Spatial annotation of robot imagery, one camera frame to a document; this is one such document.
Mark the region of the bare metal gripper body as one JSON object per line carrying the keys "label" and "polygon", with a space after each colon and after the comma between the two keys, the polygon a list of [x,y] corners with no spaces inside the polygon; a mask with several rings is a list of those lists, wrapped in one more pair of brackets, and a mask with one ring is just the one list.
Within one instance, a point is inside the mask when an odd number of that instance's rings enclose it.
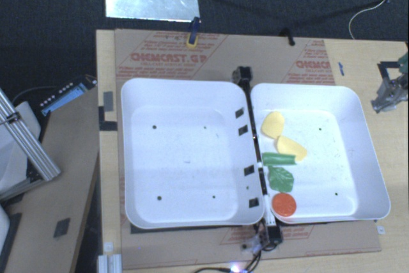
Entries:
{"label": "bare metal gripper body", "polygon": [[408,74],[391,79],[387,71],[381,73],[382,83],[377,97],[371,101],[376,113],[391,111],[401,102],[408,101]]}

